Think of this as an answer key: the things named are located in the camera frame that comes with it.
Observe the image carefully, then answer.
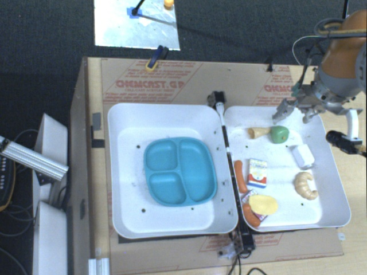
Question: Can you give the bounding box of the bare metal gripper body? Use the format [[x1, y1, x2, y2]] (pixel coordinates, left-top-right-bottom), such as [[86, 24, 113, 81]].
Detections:
[[291, 82, 356, 116]]

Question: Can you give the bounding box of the green pepper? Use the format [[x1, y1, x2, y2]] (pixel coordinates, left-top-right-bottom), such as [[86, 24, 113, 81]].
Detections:
[[270, 125, 290, 144]]

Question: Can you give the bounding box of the beige ice cream cone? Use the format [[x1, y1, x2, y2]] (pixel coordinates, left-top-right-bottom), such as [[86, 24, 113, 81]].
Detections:
[[247, 127, 272, 140]]

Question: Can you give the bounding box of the red and white carton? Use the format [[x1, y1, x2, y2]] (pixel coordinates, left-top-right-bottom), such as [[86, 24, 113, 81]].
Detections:
[[247, 158, 268, 190]]

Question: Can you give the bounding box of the thin black and white rod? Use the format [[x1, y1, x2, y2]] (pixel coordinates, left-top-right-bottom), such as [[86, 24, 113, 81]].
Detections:
[[216, 103, 251, 235]]

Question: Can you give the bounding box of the beige croissant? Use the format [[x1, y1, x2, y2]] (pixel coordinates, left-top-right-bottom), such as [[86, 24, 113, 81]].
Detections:
[[294, 171, 319, 201]]

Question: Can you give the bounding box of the orange sausage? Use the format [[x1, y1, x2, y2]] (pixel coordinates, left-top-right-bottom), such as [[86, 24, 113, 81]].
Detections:
[[242, 203, 262, 228], [233, 159, 248, 195]]

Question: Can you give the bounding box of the pink and white packet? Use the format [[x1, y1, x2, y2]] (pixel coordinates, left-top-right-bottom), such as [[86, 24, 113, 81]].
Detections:
[[241, 189, 269, 222]]

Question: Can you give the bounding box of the yellow potato chip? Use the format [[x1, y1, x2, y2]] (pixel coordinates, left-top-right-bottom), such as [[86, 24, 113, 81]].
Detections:
[[248, 194, 279, 216]]

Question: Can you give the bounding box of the white plastic tray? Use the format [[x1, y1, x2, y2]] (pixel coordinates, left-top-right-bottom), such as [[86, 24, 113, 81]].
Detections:
[[223, 105, 352, 233], [107, 102, 240, 239]]

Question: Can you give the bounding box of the brown cardboard board, red print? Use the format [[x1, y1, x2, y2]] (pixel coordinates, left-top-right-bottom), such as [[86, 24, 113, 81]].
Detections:
[[100, 57, 345, 275]]

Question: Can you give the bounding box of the blue divided plate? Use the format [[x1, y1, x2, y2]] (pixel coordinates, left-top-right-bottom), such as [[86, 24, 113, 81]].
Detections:
[[143, 136, 218, 207]]

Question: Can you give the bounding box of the black cylinder on white bracket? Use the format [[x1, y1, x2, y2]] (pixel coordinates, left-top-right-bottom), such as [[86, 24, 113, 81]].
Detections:
[[325, 108, 366, 156]]

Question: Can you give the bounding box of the black block with thin wires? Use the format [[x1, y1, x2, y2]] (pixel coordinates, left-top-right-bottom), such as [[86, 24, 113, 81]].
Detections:
[[234, 230, 256, 253], [207, 91, 228, 107]]

